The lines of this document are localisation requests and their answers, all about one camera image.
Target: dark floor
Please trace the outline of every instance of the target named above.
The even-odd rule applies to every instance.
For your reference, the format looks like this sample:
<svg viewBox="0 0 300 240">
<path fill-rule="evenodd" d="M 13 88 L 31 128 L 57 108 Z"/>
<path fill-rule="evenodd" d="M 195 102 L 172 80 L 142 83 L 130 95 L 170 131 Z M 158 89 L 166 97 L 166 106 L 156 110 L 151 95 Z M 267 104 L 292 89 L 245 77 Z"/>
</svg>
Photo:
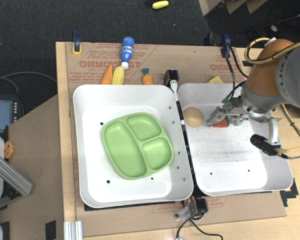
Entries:
<svg viewBox="0 0 300 240">
<path fill-rule="evenodd" d="M 120 43 L 132 36 L 139 44 L 200 46 L 211 34 L 218 45 L 229 34 L 235 47 L 267 36 L 300 41 L 300 18 L 280 25 L 277 33 L 268 27 L 241 33 L 300 14 L 300 0 L 269 0 L 250 14 L 243 5 L 229 15 L 220 4 L 206 17 L 198 0 L 169 0 L 165 9 L 154 11 L 147 0 L 0 0 L 0 77 L 15 72 L 37 72 L 56 78 L 56 41 L 72 41 L 81 28 L 83 42 Z M 56 83 L 39 75 L 15 75 L 9 79 L 19 88 L 24 112 L 57 93 Z M 13 94 L 14 87 L 0 80 L 0 93 Z"/>
</svg>

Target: toy bottle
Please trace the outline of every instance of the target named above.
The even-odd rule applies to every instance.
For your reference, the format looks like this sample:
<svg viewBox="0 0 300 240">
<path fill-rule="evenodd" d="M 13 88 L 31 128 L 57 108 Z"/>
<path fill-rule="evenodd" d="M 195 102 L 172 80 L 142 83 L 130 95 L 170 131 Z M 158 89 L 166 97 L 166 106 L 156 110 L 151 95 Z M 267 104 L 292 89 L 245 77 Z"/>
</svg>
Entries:
<svg viewBox="0 0 300 240">
<path fill-rule="evenodd" d="M 135 40 L 130 37 L 126 36 L 122 41 L 122 47 L 121 47 L 121 67 L 123 67 L 125 70 L 129 67 L 129 61 L 132 58 L 132 53 L 134 49 Z"/>
</svg>

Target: toy carrot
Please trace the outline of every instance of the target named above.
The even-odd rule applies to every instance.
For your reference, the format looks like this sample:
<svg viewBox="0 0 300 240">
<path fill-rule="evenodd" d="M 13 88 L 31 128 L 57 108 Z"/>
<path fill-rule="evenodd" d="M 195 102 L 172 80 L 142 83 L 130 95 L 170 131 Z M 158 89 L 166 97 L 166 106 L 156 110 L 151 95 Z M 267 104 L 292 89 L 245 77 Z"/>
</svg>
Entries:
<svg viewBox="0 0 300 240">
<path fill-rule="evenodd" d="M 112 85 L 112 64 L 110 64 L 101 79 L 100 85 Z"/>
<path fill-rule="evenodd" d="M 142 83 L 144 85 L 154 85 L 155 81 L 152 75 L 149 75 L 149 68 L 143 68 L 143 77 L 142 77 Z"/>
</svg>

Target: corn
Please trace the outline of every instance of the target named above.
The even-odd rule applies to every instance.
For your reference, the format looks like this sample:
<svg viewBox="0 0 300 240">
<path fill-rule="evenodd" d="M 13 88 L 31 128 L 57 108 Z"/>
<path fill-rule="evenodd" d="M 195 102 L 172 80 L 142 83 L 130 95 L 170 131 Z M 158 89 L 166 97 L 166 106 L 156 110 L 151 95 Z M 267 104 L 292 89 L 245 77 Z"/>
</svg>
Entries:
<svg viewBox="0 0 300 240">
<path fill-rule="evenodd" d="M 122 66 L 117 66 L 113 72 L 112 84 L 122 85 L 125 80 L 125 70 Z"/>
</svg>

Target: green compartment plate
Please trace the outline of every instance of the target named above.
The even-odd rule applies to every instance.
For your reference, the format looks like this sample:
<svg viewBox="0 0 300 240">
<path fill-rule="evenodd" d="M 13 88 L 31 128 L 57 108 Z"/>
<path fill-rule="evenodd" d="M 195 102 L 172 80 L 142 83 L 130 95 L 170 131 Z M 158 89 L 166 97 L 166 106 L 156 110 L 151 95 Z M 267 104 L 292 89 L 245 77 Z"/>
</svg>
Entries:
<svg viewBox="0 0 300 240">
<path fill-rule="evenodd" d="M 165 129 L 149 113 L 128 114 L 108 122 L 102 141 L 116 171 L 131 180 L 164 169 L 174 158 Z"/>
</svg>

